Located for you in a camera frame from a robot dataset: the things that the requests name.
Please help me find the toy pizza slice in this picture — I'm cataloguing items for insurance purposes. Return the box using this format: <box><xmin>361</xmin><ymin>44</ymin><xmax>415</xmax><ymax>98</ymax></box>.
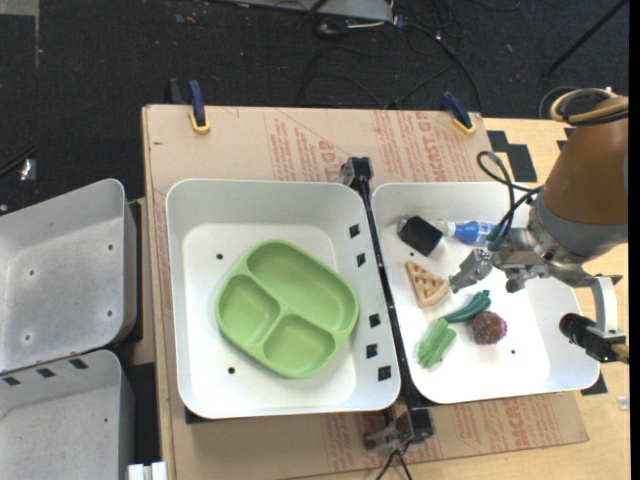
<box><xmin>403</xmin><ymin>260</ymin><xmax>450</xmax><ymax>310</ymax></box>

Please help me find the black cylinder on white bracket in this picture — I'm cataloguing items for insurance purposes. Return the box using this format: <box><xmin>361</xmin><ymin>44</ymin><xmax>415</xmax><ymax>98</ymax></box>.
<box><xmin>558</xmin><ymin>273</ymin><xmax>629</xmax><ymax>364</ymax></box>

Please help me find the dark green toy pepper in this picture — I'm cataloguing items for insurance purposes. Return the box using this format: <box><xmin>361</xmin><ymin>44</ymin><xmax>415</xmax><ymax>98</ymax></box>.
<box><xmin>440</xmin><ymin>290</ymin><xmax>492</xmax><ymax>325</ymax></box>

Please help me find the green divided plate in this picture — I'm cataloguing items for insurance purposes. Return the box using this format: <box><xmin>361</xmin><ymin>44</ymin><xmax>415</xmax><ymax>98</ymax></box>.
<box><xmin>214</xmin><ymin>239</ymin><xmax>361</xmax><ymax>380</ymax></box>

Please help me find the clear plastic bottle blue label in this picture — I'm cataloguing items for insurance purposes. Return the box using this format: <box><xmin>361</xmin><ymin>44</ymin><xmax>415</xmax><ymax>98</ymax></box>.
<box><xmin>432</xmin><ymin>219</ymin><xmax>499</xmax><ymax>248</ymax></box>

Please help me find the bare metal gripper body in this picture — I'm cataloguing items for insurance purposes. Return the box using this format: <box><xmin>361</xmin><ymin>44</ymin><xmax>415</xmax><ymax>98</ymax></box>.
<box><xmin>492</xmin><ymin>225</ymin><xmax>594</xmax><ymax>287</ymax></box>

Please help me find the white plastic tray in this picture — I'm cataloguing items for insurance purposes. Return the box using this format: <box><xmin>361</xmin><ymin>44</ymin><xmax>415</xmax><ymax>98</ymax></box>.
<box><xmin>370</xmin><ymin>181</ymin><xmax>601</xmax><ymax>405</ymax></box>
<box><xmin>164</xmin><ymin>177</ymin><xmax>403</xmax><ymax>420</ymax></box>

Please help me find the black box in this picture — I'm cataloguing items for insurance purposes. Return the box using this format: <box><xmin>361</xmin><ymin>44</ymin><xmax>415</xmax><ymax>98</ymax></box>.
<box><xmin>397</xmin><ymin>215</ymin><xmax>445</xmax><ymax>258</ymax></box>

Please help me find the brown cardboard board red print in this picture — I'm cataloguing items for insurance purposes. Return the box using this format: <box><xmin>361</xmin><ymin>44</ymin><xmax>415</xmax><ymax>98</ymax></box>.
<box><xmin>141</xmin><ymin>103</ymin><xmax>590</xmax><ymax>480</ymax></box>

